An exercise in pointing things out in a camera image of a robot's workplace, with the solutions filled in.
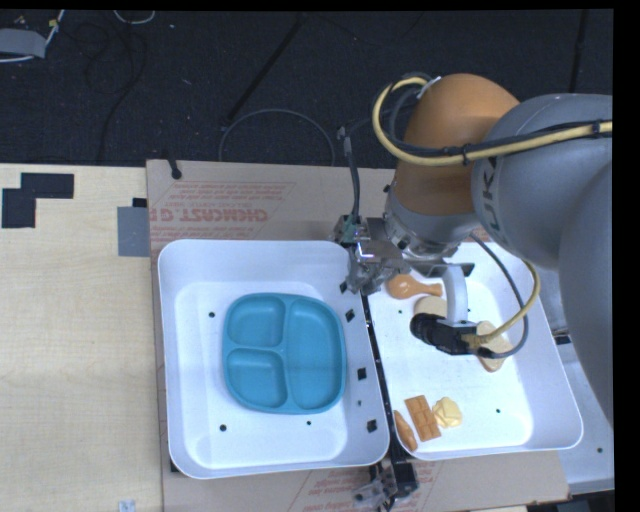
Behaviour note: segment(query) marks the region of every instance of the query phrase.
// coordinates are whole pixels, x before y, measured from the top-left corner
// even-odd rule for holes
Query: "wooden surface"
[[[0,229],[0,510],[162,509],[148,258],[118,256],[117,207],[143,168],[0,165],[75,174],[35,228]]]

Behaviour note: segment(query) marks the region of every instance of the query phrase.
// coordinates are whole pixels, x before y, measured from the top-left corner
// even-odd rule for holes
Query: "rectangular wafer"
[[[438,421],[424,395],[407,398],[404,403],[409,409],[411,420],[418,431],[420,441],[428,441],[442,435],[438,428]]]

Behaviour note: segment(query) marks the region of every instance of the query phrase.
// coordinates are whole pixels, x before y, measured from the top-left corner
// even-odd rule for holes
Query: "cardboard sheet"
[[[165,510],[310,512],[357,510],[352,491],[369,479],[366,467],[296,471],[216,480],[171,470],[166,432],[164,355],[157,258],[181,238],[326,240],[351,210],[347,168],[178,161],[147,163],[158,402]],[[379,217],[389,169],[361,169],[361,214]],[[399,511],[455,511],[563,501],[568,485],[556,452],[414,461],[420,487]]]

